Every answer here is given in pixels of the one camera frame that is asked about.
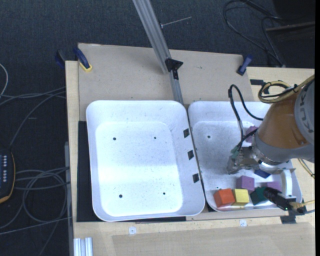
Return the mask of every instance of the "orange block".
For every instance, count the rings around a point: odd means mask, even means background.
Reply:
[[[222,206],[230,206],[236,201],[231,188],[216,191],[213,198],[218,208]]]

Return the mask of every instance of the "black bracket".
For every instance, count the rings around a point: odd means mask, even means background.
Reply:
[[[166,68],[168,69],[169,72],[172,71],[173,78],[175,80],[179,80],[178,69],[182,66],[182,64],[183,64],[183,62],[175,60],[175,59],[172,59],[172,58],[167,58],[165,60]]]

